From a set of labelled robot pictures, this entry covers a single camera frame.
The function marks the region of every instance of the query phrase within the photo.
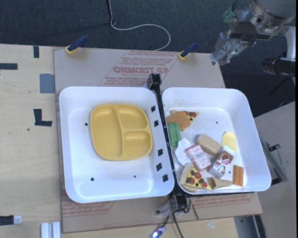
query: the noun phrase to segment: dark floor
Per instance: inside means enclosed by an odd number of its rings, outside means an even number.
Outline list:
[[[111,0],[119,28],[157,24],[171,43],[164,51],[181,51],[193,42],[195,52],[212,53],[219,33],[227,30],[222,14],[234,0]],[[245,8],[241,0],[237,8]],[[106,0],[0,0],[0,43],[67,46],[88,35],[86,47],[155,50],[167,34],[155,27],[117,31],[109,24]],[[286,39],[258,42],[221,67],[227,88],[242,91],[256,117],[295,100],[295,85],[261,68],[265,58],[287,51]]]

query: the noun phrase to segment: white cable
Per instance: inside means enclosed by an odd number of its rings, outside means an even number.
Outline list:
[[[111,17],[110,18],[110,25],[111,25],[112,28],[114,28],[115,30],[119,30],[119,31],[128,31],[128,30],[133,30],[133,29],[136,29],[136,28],[139,28],[139,27],[143,27],[143,26],[155,26],[155,27],[158,27],[158,28],[162,29],[163,31],[165,31],[167,33],[168,37],[169,37],[168,43],[165,46],[163,46],[162,48],[157,49],[155,51],[162,50],[162,49],[166,48],[167,46],[169,46],[169,44],[171,42],[171,36],[170,36],[169,32],[165,28],[163,28],[162,26],[158,26],[158,25],[154,25],[154,24],[144,24],[144,25],[134,26],[134,27],[131,27],[131,28],[124,28],[124,29],[115,27],[113,25],[112,10],[111,10],[110,0],[108,0],[108,5],[109,5],[110,17]]]

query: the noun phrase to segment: white tray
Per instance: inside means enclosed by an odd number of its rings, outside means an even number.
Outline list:
[[[244,167],[243,187],[231,185],[215,190],[199,189],[186,190],[188,194],[219,194],[264,191],[270,187],[271,175],[255,126],[255,122],[245,95],[235,89],[226,88],[168,88],[162,93],[165,116],[170,110],[198,111],[200,114],[191,125],[180,132],[181,138],[186,138],[195,144],[199,134],[206,134],[221,142],[222,134],[226,131],[234,133],[237,141],[237,152],[229,170],[221,179],[232,180],[233,165]],[[176,159],[173,160],[178,181],[184,168]],[[204,178],[211,175],[203,170]]]
[[[137,160],[108,161],[96,154],[90,113],[96,106],[108,103],[133,104],[145,111],[153,138],[149,155]],[[152,91],[141,87],[68,87],[60,94],[60,118],[65,189],[73,201],[164,196],[173,190],[170,159]]]

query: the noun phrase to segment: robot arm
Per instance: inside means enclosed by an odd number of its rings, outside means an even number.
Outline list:
[[[238,0],[235,0],[223,15],[229,30],[226,33],[220,33],[215,51],[210,56],[212,64],[218,62],[219,65],[225,65],[233,56],[240,54],[247,47],[254,46],[257,41],[268,41],[273,36],[286,37],[288,54],[279,60],[294,64],[296,28],[285,24],[290,23],[296,16],[296,0],[248,0],[245,10],[235,9],[237,2]],[[271,66],[268,66],[267,59],[263,62],[263,69],[277,74]]]

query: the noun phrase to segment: cardboard sheet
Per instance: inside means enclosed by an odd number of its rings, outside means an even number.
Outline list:
[[[219,66],[209,54],[190,53],[179,60],[177,52],[130,51],[79,48],[68,55],[54,49],[55,91],[61,177],[63,232],[78,232],[161,224],[155,207],[168,196],[101,203],[78,204],[69,199],[64,186],[62,137],[58,96],[70,86],[135,86],[146,84],[149,74],[159,73],[161,90],[168,87],[224,88]],[[194,197],[189,213],[178,214],[178,221],[205,220],[262,213],[256,193]]]

